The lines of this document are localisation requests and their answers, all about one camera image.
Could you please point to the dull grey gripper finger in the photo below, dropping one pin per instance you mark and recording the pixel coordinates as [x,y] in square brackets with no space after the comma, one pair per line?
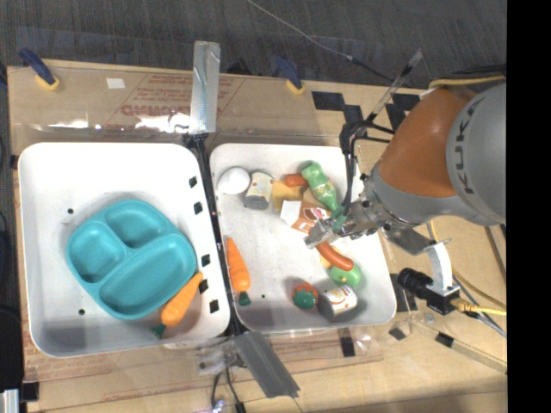
[317,234]
[335,229]

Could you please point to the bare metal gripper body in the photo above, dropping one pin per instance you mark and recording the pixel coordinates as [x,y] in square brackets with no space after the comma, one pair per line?
[362,220]

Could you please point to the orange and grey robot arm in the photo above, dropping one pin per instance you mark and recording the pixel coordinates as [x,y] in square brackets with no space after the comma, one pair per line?
[435,153]

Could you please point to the brown and white carton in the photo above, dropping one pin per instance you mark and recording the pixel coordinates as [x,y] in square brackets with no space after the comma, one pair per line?
[303,218]

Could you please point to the long red sausage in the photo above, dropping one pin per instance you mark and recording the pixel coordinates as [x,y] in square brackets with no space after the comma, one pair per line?
[338,257]

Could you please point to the white plastic tray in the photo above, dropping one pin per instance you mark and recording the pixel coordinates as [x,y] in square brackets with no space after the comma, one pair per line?
[56,179]
[275,252]

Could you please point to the green bottle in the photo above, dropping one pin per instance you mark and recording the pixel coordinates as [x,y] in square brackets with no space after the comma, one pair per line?
[320,185]

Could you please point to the green pear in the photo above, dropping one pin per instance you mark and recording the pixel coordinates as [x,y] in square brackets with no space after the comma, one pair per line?
[346,275]

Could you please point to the yellow bread piece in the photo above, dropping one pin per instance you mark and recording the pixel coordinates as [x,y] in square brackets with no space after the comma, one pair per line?
[285,192]

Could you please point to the short orange sausage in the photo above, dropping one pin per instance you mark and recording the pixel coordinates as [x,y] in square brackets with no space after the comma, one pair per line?
[295,180]

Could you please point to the red and green strawberry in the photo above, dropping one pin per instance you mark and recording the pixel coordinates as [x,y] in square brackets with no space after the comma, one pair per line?
[305,296]

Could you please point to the white can with orange print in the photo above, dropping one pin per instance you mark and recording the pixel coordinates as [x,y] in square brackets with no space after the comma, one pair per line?
[340,301]

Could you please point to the white can with coloured print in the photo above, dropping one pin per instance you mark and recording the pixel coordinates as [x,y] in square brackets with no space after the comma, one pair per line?
[259,189]

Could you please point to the orange carrot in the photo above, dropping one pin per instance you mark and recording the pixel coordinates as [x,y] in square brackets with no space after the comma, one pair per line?
[237,269]
[181,303]

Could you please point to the white egg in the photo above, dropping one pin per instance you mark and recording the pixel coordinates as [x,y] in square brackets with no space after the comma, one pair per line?
[233,180]

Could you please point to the brown cardboard board red print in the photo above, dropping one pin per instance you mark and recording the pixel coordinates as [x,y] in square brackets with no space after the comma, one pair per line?
[258,97]

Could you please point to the teal divided plate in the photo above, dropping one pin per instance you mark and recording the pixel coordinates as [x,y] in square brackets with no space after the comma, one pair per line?
[142,273]

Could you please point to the black cylinder on white bracket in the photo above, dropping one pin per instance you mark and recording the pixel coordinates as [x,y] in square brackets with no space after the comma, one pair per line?
[432,288]

